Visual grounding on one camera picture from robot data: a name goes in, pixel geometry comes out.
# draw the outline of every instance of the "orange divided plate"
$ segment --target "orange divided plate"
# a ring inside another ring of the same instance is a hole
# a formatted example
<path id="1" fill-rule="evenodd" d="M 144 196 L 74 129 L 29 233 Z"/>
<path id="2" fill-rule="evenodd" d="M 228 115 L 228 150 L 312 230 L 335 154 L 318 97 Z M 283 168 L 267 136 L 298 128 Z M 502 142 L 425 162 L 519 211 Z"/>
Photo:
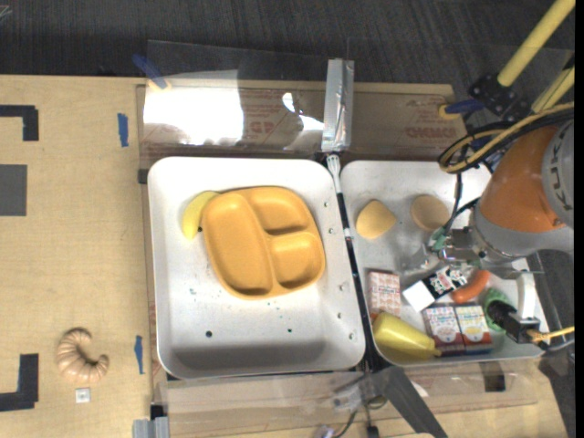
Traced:
<path id="1" fill-rule="evenodd" d="M 231 294 L 284 295 L 315 283 L 325 252 L 312 214 L 286 188 L 266 186 L 223 193 L 203 209 L 209 259 Z"/>

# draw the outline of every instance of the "wooden table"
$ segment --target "wooden table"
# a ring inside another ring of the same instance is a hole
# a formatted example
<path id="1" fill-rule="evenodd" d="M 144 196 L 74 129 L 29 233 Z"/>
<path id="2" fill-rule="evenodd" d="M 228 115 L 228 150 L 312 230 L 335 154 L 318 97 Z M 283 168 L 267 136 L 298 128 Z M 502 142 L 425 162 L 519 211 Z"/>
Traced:
<path id="1" fill-rule="evenodd" d="M 0 118 L 0 164 L 27 166 L 26 216 L 0 216 L 0 392 L 16 390 L 20 354 L 39 355 L 34 409 L 0 412 L 0 435 L 130 436 L 152 397 L 141 186 L 137 182 L 136 88 L 141 78 L 0 76 L 0 105 L 34 105 L 39 141 L 23 141 L 22 121 Z M 123 147 L 118 114 L 129 121 Z M 55 363 L 68 329 L 93 335 L 90 357 L 109 372 L 76 403 L 75 385 Z M 144 371 L 134 352 L 142 338 Z M 438 414 L 452 436 L 565 436 L 548 380 L 533 371 L 537 403 Z M 405 435 L 403 419 L 378 422 Z M 250 436 L 312 436 L 314 427 Z M 353 426 L 346 436 L 364 436 Z"/>

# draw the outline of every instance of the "yellow pole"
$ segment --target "yellow pole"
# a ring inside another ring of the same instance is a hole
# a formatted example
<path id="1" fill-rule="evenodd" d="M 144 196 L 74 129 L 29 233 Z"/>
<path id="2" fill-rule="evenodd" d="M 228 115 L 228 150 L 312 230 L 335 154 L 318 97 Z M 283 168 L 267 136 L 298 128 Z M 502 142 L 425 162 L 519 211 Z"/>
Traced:
<path id="1" fill-rule="evenodd" d="M 556 0 L 552 4 L 497 76 L 497 81 L 501 86 L 509 87 L 515 82 L 575 5 L 576 0 Z"/>
<path id="2" fill-rule="evenodd" d="M 536 101 L 531 106 L 531 109 L 538 113 L 541 110 L 554 107 L 556 103 L 574 86 L 574 79 L 576 77 L 576 66 L 562 70 L 554 82 L 542 92 Z"/>

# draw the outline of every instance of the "yellow banana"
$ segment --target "yellow banana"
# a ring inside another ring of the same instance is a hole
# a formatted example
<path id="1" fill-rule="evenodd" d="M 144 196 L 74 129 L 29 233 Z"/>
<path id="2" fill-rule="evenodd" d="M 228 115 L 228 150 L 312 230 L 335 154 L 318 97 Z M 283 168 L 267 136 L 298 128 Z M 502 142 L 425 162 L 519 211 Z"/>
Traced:
<path id="1" fill-rule="evenodd" d="M 218 194 L 216 192 L 202 192 L 197 194 L 186 207 L 182 215 L 182 233 L 186 238 L 193 240 L 194 236 L 197 235 L 204 207 Z"/>

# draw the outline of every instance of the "red sausage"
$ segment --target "red sausage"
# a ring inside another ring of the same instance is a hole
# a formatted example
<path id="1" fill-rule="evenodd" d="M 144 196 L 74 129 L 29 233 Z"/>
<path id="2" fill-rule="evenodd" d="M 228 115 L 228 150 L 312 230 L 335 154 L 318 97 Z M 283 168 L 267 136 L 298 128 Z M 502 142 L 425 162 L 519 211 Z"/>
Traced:
<path id="1" fill-rule="evenodd" d="M 485 269 L 478 269 L 474 272 L 473 278 L 466 285 L 456 289 L 450 297 L 454 303 L 467 302 L 483 291 L 490 276 L 491 273 Z"/>

